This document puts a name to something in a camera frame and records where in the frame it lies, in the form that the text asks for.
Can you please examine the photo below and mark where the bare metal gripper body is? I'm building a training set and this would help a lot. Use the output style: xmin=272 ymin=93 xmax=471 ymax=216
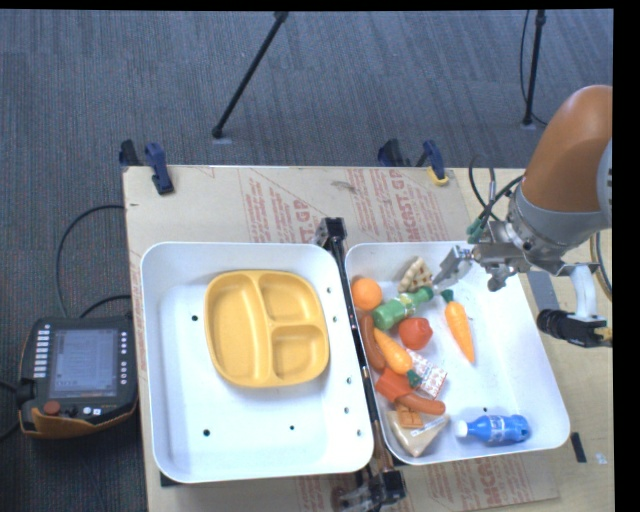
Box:
xmin=471 ymin=218 xmax=567 ymax=276

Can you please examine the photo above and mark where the red toy tomato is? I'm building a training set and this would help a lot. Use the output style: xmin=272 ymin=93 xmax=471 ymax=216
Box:
xmin=397 ymin=316 xmax=435 ymax=352

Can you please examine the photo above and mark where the white and red packet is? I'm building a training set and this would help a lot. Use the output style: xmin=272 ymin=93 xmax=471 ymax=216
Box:
xmin=405 ymin=348 xmax=449 ymax=400

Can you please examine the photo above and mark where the white plastic tray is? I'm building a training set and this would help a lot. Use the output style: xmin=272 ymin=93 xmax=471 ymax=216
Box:
xmin=139 ymin=241 xmax=376 ymax=485
xmin=344 ymin=241 xmax=572 ymax=467

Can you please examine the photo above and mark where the orange block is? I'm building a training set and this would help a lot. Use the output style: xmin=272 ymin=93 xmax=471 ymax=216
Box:
xmin=374 ymin=366 xmax=413 ymax=404

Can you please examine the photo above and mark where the orange toy fruit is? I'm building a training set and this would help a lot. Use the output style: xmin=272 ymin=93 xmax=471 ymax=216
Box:
xmin=350 ymin=276 xmax=384 ymax=313

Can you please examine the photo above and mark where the beige toy pie slice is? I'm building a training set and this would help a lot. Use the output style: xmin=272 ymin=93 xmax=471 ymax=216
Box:
xmin=397 ymin=256 xmax=434 ymax=294

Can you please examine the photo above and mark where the black block with thin wires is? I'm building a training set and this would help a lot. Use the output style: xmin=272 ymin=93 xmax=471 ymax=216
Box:
xmin=331 ymin=466 xmax=409 ymax=512
xmin=313 ymin=216 xmax=349 ymax=251

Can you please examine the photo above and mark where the brown toy waffle biscuit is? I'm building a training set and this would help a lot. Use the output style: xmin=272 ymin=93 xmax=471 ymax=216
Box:
xmin=394 ymin=404 xmax=426 ymax=430

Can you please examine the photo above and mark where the blue toy bottle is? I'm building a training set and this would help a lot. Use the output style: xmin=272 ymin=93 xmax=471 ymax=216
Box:
xmin=454 ymin=413 xmax=533 ymax=447

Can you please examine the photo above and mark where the yellow divided plate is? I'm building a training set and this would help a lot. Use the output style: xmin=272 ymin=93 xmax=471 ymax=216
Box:
xmin=203 ymin=269 xmax=332 ymax=389

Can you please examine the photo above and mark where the beige toy sandwich triangle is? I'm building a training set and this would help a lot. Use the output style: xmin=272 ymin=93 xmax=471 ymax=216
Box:
xmin=386 ymin=409 xmax=450 ymax=459

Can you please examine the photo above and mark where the brown cardboard board, red print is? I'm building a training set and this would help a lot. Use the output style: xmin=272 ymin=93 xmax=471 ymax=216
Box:
xmin=122 ymin=164 xmax=562 ymax=512

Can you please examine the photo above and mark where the black cylinder on white bracket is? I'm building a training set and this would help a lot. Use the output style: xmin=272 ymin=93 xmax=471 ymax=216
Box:
xmin=536 ymin=262 xmax=612 ymax=349

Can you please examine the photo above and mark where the orange toy carrot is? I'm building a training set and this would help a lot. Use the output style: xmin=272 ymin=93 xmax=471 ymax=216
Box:
xmin=439 ymin=288 xmax=477 ymax=365
xmin=372 ymin=327 xmax=424 ymax=389

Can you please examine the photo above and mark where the brown toy sausage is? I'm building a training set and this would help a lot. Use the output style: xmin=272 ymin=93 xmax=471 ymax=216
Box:
xmin=360 ymin=313 xmax=388 ymax=373
xmin=394 ymin=392 xmax=447 ymax=417

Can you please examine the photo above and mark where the green toy bottle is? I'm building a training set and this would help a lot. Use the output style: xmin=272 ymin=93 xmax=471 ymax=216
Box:
xmin=370 ymin=286 xmax=436 ymax=332

